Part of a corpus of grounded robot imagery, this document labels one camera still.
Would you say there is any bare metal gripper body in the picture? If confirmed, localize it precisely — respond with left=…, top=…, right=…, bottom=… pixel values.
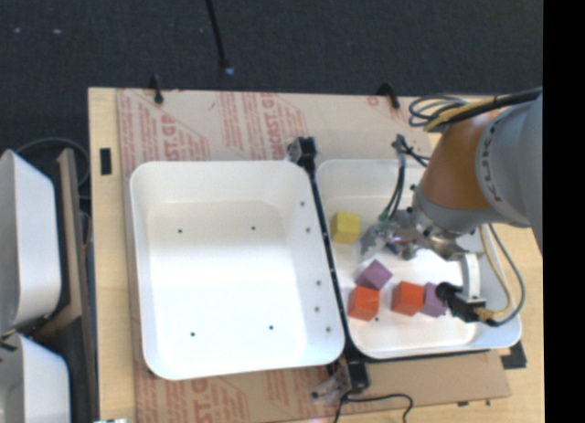
left=382, top=209, right=468, bottom=259

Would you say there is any yellow cube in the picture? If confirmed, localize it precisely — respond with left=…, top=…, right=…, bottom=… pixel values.
left=329, top=211, right=362, bottom=245

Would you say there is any purple cube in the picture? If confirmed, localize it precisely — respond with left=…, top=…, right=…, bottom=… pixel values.
left=419, top=281, right=450, bottom=319
left=355, top=259, right=394, bottom=292

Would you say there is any thin black rod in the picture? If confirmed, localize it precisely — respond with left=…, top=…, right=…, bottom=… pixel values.
left=299, top=155, right=354, bottom=364

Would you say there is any orange cube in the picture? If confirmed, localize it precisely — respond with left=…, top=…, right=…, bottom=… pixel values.
left=346, top=285, right=382, bottom=322
left=390, top=280, right=427, bottom=318

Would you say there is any white plastic tray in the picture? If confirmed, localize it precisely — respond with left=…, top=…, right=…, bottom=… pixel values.
left=314, top=158, right=523, bottom=361
left=129, top=159, right=346, bottom=382

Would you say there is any brown cardboard board red print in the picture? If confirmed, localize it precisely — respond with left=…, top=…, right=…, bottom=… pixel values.
left=116, top=88, right=512, bottom=423

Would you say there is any black block with thin wires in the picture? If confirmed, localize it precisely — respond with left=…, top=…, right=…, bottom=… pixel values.
left=312, top=358, right=372, bottom=403
left=287, top=136, right=318, bottom=165

